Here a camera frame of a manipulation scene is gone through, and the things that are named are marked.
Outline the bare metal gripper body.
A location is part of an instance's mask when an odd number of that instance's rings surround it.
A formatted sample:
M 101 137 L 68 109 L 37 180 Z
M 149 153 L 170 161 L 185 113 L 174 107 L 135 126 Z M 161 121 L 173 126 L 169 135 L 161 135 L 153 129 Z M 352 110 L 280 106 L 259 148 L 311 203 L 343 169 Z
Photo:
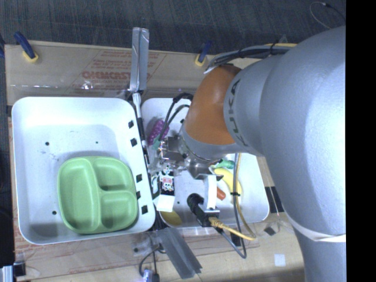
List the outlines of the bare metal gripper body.
M 212 174 L 209 167 L 221 160 L 223 154 L 195 140 L 193 147 L 197 150 L 189 147 L 183 136 L 168 136 L 160 145 L 159 159 L 178 171 L 186 170 L 194 179 L 205 179 Z

